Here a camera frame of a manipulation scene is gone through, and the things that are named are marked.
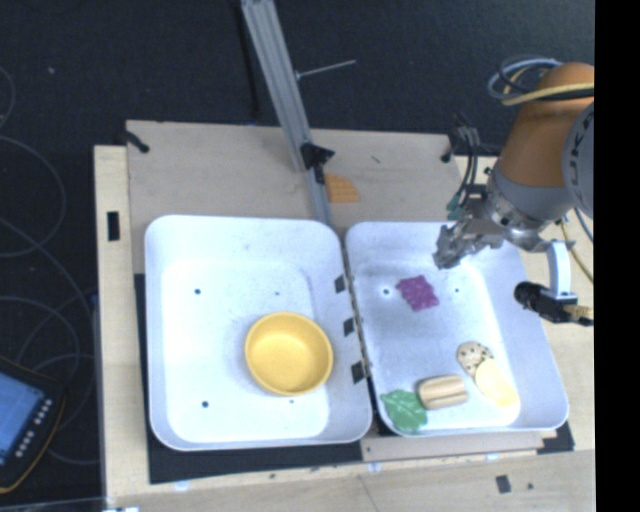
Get green leaf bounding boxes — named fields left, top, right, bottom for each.
left=379, top=389, right=429, bottom=434

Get black cylinder on white bracket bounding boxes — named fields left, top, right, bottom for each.
left=513, top=239, right=594, bottom=327

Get orange ribbed wedge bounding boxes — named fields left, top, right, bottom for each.
left=323, top=172, right=362, bottom=204

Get yellow bowl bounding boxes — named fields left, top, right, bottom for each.
left=243, top=311, right=335, bottom=398

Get white plastic tray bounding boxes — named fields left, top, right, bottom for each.
left=144, top=214, right=375, bottom=453
left=343, top=220, right=571, bottom=439

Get chocolate chip biscuit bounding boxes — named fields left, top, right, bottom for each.
left=455, top=340, right=494, bottom=379

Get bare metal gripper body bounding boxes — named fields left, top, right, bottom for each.
left=455, top=208, right=553, bottom=254

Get tan bread roll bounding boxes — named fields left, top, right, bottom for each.
left=415, top=374, right=470, bottom=412

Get brown cardboard board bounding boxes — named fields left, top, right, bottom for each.
left=124, top=119, right=559, bottom=463

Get pale yellow oval piece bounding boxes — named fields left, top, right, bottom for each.
left=473, top=359, right=521, bottom=409

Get purple grapes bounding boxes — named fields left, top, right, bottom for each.
left=395, top=274, right=441, bottom=313

